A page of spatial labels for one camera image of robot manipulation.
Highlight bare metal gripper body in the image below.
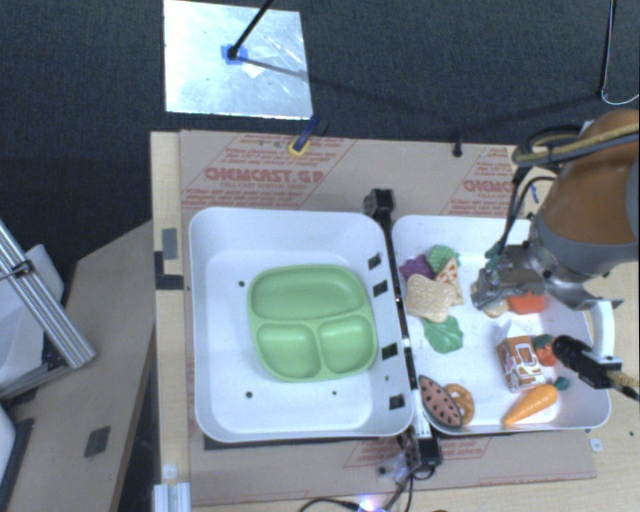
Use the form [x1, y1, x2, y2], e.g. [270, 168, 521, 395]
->
[471, 245, 625, 312]

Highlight orange block-shaped toy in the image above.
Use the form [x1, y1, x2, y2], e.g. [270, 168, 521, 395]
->
[507, 293, 547, 316]

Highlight pizza slice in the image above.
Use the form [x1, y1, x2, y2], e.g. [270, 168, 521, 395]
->
[434, 257, 466, 307]

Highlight white plastic tray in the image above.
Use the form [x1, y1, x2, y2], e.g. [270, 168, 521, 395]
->
[187, 206, 416, 444]
[391, 214, 613, 435]

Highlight orange fruit with green top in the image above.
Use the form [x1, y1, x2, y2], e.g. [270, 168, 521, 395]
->
[530, 333, 559, 368]

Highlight green waffle piece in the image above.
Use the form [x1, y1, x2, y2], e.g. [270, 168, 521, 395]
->
[426, 244, 462, 272]

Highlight orange and white carton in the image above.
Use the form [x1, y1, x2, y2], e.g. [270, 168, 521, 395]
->
[495, 335, 548, 394]

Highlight green lettuce leaf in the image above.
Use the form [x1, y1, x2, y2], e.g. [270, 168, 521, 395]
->
[421, 315, 465, 356]

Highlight tan bread slice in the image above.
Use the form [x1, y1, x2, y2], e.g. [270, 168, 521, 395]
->
[403, 273, 454, 324]

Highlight purple grapes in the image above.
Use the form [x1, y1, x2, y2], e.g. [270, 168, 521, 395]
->
[398, 254, 437, 282]

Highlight orange carrot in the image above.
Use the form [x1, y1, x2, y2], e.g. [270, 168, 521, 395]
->
[501, 375, 572, 428]

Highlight thin black and white rod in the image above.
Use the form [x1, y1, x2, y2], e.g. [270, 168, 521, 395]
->
[377, 209, 430, 441]

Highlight brown pretzel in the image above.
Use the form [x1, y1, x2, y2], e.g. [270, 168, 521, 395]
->
[443, 382, 477, 427]

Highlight red watermelon slice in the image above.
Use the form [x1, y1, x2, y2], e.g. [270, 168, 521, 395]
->
[417, 374, 466, 432]

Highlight green divided plate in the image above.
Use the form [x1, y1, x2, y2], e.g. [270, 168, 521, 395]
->
[246, 263, 379, 384]

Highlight brown cardboard board red print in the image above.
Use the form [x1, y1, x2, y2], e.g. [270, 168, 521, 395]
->
[178, 129, 599, 507]

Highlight black cylinder on white bracket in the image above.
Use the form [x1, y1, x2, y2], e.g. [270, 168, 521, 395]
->
[551, 298, 625, 390]

